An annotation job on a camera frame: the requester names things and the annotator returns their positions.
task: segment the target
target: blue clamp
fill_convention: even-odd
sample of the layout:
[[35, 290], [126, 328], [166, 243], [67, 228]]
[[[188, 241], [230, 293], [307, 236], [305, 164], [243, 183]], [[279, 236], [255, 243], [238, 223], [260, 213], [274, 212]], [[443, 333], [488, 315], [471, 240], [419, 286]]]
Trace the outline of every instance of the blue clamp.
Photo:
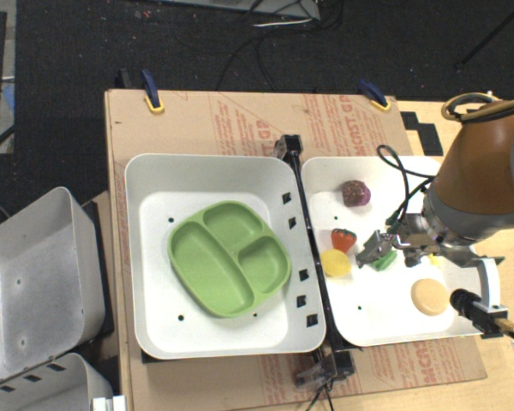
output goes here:
[[378, 108], [379, 110], [386, 112], [391, 108], [390, 102], [386, 100], [385, 95], [375, 84], [361, 79], [358, 82], [358, 90], [365, 94], [371, 102], [371, 105]]
[[148, 108], [153, 114], [160, 114], [164, 112], [164, 104], [160, 100], [158, 96], [158, 88], [156, 87], [156, 82], [154, 82], [154, 78], [151, 75], [149, 70], [143, 69], [140, 72], [140, 77], [143, 80], [143, 87], [146, 91], [146, 104]]

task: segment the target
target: black floor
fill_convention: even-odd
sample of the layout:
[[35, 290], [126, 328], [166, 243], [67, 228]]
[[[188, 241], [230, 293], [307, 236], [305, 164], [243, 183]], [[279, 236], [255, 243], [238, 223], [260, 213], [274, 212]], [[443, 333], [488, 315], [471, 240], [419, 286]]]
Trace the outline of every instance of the black floor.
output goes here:
[[514, 0], [324, 6], [321, 28], [294, 32], [252, 26], [275, 16], [241, 19], [216, 9], [18, 0], [15, 154], [0, 156], [0, 204], [16, 212], [56, 186], [80, 202], [107, 189], [103, 95], [119, 68], [136, 85], [139, 71], [150, 69], [171, 90], [354, 93], [365, 78], [400, 99], [487, 90], [514, 98], [514, 20], [462, 72], [454, 68], [514, 10]]

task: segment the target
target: toy lemon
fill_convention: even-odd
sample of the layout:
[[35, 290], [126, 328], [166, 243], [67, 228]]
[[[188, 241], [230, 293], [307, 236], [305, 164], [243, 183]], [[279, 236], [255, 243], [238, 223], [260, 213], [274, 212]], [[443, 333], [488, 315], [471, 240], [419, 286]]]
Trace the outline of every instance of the toy lemon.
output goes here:
[[340, 277], [350, 272], [350, 261], [345, 253], [337, 249], [324, 251], [320, 255], [324, 273], [330, 277]]

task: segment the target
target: table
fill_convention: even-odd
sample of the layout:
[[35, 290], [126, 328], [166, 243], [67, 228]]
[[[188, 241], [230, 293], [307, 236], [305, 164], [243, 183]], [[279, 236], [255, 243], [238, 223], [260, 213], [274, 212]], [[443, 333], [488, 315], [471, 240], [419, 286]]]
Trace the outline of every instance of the table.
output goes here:
[[[269, 110], [267, 110], [267, 117], [279, 117], [278, 114], [280, 113], [278, 113], [278, 109], [280, 109], [280, 112], [284, 113], [284, 116], [294, 116], [294, 122], [288, 121], [289, 125], [286, 125], [289, 129], [279, 129], [275, 127], [274, 119], [272, 118], [268, 122], [268, 125], [272, 125], [265, 126], [266, 123], [260, 123], [265, 122], [262, 121], [262, 118], [252, 117], [251, 114], [253, 113], [251, 109], [246, 108], [243, 104], [245, 98], [242, 93], [214, 93], [213, 96], [220, 97], [221, 99], [217, 104], [209, 100], [209, 93], [204, 92], [196, 93], [196, 98], [194, 97], [194, 93], [187, 92], [162, 92], [161, 95], [167, 96], [168, 99], [168, 102], [165, 102], [166, 110], [169, 109], [166, 116], [152, 116], [148, 111], [145, 111], [145, 104], [140, 91], [126, 90], [121, 92], [113, 90], [107, 92], [105, 95], [111, 215], [113, 221], [113, 250], [115, 257], [115, 279], [117, 284], [117, 329], [119, 336], [121, 385], [123, 394], [128, 397], [128, 405], [131, 407], [130, 409], [134, 409], [134, 411], [143, 409], [141, 407], [142, 398], [150, 397], [152, 396], [151, 393], [155, 393], [155, 390], [160, 390], [162, 386], [161, 383], [167, 385], [168, 383], [176, 382], [176, 378], [188, 376], [191, 372], [187, 369], [186, 365], [179, 364], [176, 366], [179, 370], [175, 371], [175, 375], [172, 373], [168, 375], [169, 377], [166, 376], [158, 381], [158, 377], [153, 376], [152, 372], [159, 371], [159, 364], [143, 366], [140, 363], [140, 351], [138, 353], [138, 346], [137, 343], [134, 342], [133, 331], [129, 329], [129, 321], [126, 321], [130, 316], [133, 317], [133, 306], [129, 293], [130, 283], [126, 282], [126, 277], [129, 277], [130, 273], [129, 267], [122, 265], [126, 257], [129, 256], [129, 251], [126, 250], [126, 233], [119, 229], [119, 226], [125, 223], [125, 221], [120, 220], [124, 218], [125, 215], [119, 214], [117, 209], [119, 208], [118, 206], [122, 205], [122, 200], [125, 200], [125, 196], [123, 196], [122, 189], [123, 178], [118, 174], [120, 171], [118, 167], [122, 167], [122, 165], [126, 163], [126, 157], [129, 158], [129, 154], [133, 156], [134, 154], [144, 152], [183, 153], [187, 151], [188, 147], [191, 147], [196, 148], [195, 151], [191, 152], [223, 153], [227, 155], [229, 153], [238, 153], [241, 151], [241, 148], [244, 151], [270, 149], [258, 148], [255, 145], [252, 146], [252, 140], [249, 139], [250, 131], [256, 134], [262, 132], [263, 134], [260, 135], [265, 140], [275, 138], [277, 136], [276, 134], [279, 134], [281, 131], [287, 131], [293, 134], [297, 134], [301, 131], [305, 134], [305, 136], [303, 136], [303, 144], [305, 144], [305, 139], [307, 139], [306, 144], [310, 145], [307, 146], [310, 147], [310, 155], [313, 154], [314, 150], [318, 151], [320, 148], [325, 151], [327, 143], [327, 138], [324, 137], [325, 134], [320, 131], [320, 121], [317, 121], [316, 117], [321, 114], [320, 120], [322, 122], [328, 122], [327, 117], [323, 116], [329, 114], [327, 113], [328, 109], [326, 108], [321, 112], [319, 110], [313, 110], [313, 101], [317, 99], [315, 96], [319, 95], [313, 95], [314, 98], [310, 95], [260, 95], [258, 93], [248, 95], [249, 98], [252, 99], [252, 102], [255, 103], [266, 100], [266, 104], [270, 105]], [[293, 105], [290, 107], [290, 102], [286, 102], [287, 98], [279, 98], [278, 96], [301, 96], [302, 107], [293, 107]], [[238, 104], [238, 107], [233, 109], [230, 106], [232, 105], [229, 103], [230, 101], [227, 102], [226, 99]], [[329, 100], [322, 100], [327, 106]], [[338, 101], [342, 103], [343, 97], [335, 97], [334, 100], [335, 102]], [[344, 100], [352, 101], [353, 106], [357, 106], [358, 102], [363, 102], [361, 98], [347, 99], [347, 97], [345, 97]], [[189, 101], [199, 103], [199, 107], [195, 109], [190, 106], [192, 104], [189, 103]], [[398, 101], [395, 102], [395, 104], [396, 110], [414, 111], [421, 122], [434, 123], [439, 131], [442, 146], [447, 150], [457, 134], [460, 125], [441, 118], [439, 113], [441, 103]], [[211, 119], [211, 124], [204, 122], [204, 116]], [[298, 116], [304, 117], [305, 127], [303, 130], [296, 128], [296, 124], [298, 123], [296, 119]], [[187, 123], [195, 122], [197, 126], [196, 128], [194, 126], [183, 126], [182, 124], [176, 123], [175, 119], [168, 120], [168, 117], [184, 117]], [[399, 135], [399, 127], [401, 126], [399, 122], [400, 121], [395, 123], [393, 120], [383, 121], [381, 127], [385, 127], [386, 132], [383, 133], [383, 137], [379, 136], [377, 138], [380, 139], [385, 138], [385, 136], [391, 137], [393, 135]], [[232, 123], [237, 124], [238, 128], [233, 129], [232, 126], [229, 128], [229, 123], [230, 125], [232, 125]], [[241, 133], [242, 137], [246, 135], [248, 138], [234, 138], [233, 135], [238, 132]], [[216, 137], [218, 134], [221, 134], [221, 141], [223, 143], [218, 144], [214, 139], [210, 139], [209, 133], [214, 133]], [[380, 134], [380, 130], [370, 128], [364, 130], [364, 134], [365, 133], [369, 136], [377, 136]], [[421, 143], [416, 132], [409, 131], [407, 135], [409, 144], [394, 138], [399, 146], [397, 147], [398, 152], [405, 155], [411, 153], [415, 155], [423, 154]], [[330, 152], [335, 152], [335, 148], [338, 149], [339, 145], [343, 145], [341, 139], [343, 136], [340, 134], [336, 134], [336, 136], [339, 139], [336, 146], [333, 145], [329, 147]], [[345, 148], [344, 150], [351, 151], [353, 149]], [[368, 151], [367, 155], [372, 155], [369, 146], [366, 151]], [[493, 238], [476, 246], [476, 250], [480, 254], [504, 255], [506, 257], [505, 262], [499, 268], [502, 285], [502, 300], [503, 303], [510, 308], [510, 318], [514, 321], [514, 230], [498, 233]], [[419, 389], [389, 391], [380, 394], [339, 397], [333, 400], [335, 409], [337, 411], [339, 409], [407, 410], [408, 408], [434, 408], [445, 410], [454, 408], [461, 410], [490, 408], [514, 409], [514, 348], [512, 347], [511, 340], [509, 338], [494, 340], [481, 340], [480, 338], [464, 339], [475, 339], [477, 341], [477, 346], [487, 372], [486, 379], [474, 382], [436, 385]], [[220, 359], [221, 361], [199, 360], [194, 361], [194, 364], [199, 365], [203, 371], [209, 370], [210, 367], [214, 366], [213, 364], [218, 366], [219, 370], [229, 370], [229, 362], [225, 360], [225, 358]], [[243, 359], [243, 361], [248, 364], [252, 363], [250, 357]], [[150, 382], [141, 382], [141, 378], [146, 378], [146, 380], [150, 379]], [[244, 379], [246, 379], [243, 367], [240, 369], [240, 372], [236, 374], [236, 378], [238, 379], [238, 387], [242, 389], [243, 394], [251, 396], [251, 394], [253, 394], [251, 391], [243, 389]], [[194, 397], [198, 396], [195, 392], [200, 391], [202, 394], [200, 406], [205, 408], [206, 398], [204, 391], [206, 391], [206, 388], [205, 385], [203, 385], [205, 379], [205, 376], [200, 375], [196, 378], [191, 378], [190, 383], [181, 384], [182, 390], [178, 391], [178, 394], [186, 395], [187, 398], [190, 397], [194, 400]], [[220, 391], [217, 392], [217, 396], [222, 396]], [[224, 397], [220, 397], [220, 401], [222, 401], [223, 406], [228, 407], [230, 399], [227, 397], [228, 395], [226, 395], [226, 393], [223, 396]], [[166, 396], [164, 396], [164, 398], [161, 399], [162, 402], [152, 402], [152, 399], [148, 400], [150, 401], [146, 403], [148, 409], [155, 409], [157, 407], [167, 409], [168, 403], [171, 409], [182, 408], [182, 402], [176, 402], [173, 397], [168, 400]], [[306, 406], [306, 403], [291, 403], [276, 407], [261, 407], [256, 409], [287, 411], [304, 409]], [[315, 405], [314, 409], [328, 409], [328, 406], [325, 402], [319, 402]]]

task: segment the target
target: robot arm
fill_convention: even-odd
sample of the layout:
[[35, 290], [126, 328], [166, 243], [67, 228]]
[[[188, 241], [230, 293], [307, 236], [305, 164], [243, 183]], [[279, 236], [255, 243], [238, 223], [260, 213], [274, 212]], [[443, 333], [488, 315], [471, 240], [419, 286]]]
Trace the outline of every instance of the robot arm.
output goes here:
[[[476, 101], [486, 104], [466, 114], [455, 111]], [[421, 213], [396, 217], [400, 209], [395, 211], [386, 220], [388, 230], [376, 230], [356, 262], [362, 267], [398, 249], [407, 266], [419, 265], [421, 257], [429, 254], [445, 256], [461, 267], [476, 266], [482, 297], [460, 289], [453, 293], [451, 304], [485, 337], [513, 336], [514, 325], [506, 319], [507, 310], [499, 300], [496, 265], [502, 259], [479, 257], [471, 246], [499, 230], [514, 228], [514, 100], [466, 94], [444, 104], [442, 115], [461, 122], [462, 127], [438, 175], [408, 195], [419, 189], [426, 192]]]

